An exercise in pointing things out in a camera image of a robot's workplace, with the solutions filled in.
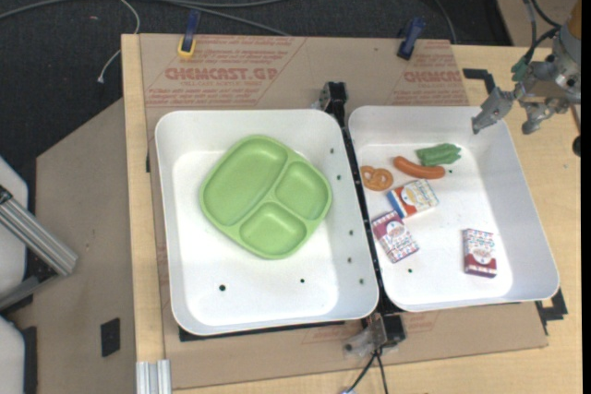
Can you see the brown cardboard board, red print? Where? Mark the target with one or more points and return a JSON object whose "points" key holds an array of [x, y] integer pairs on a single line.
{"points": [[277, 74]]}

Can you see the red and white carton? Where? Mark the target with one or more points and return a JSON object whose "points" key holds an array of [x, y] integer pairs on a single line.
{"points": [[394, 237], [480, 251]]}

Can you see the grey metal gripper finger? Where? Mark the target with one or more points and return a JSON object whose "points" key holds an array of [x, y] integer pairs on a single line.
{"points": [[493, 108], [538, 115]]}

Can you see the green divided plate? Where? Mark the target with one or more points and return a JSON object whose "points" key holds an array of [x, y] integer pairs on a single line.
{"points": [[240, 184]]}

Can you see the brown pretzel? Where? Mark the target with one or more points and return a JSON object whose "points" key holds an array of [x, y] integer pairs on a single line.
{"points": [[369, 183]]}

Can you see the green beans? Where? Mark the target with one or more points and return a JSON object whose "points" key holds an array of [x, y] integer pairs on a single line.
{"points": [[436, 154]]}

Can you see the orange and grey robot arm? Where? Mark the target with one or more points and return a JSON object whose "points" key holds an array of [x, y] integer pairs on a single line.
{"points": [[575, 20]]}

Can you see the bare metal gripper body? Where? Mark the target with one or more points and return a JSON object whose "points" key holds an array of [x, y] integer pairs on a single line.
{"points": [[551, 78]]}

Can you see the orange sausage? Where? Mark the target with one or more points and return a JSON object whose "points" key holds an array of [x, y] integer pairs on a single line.
{"points": [[418, 170]]}

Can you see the thin black and white rod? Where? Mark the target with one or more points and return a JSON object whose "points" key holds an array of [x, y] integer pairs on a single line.
{"points": [[359, 187]]}

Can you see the blue and white carton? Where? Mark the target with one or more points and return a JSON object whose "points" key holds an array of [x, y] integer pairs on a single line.
{"points": [[413, 198]]}

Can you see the white plastic tray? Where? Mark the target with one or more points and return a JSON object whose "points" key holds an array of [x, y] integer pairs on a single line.
{"points": [[258, 290], [461, 286]]}

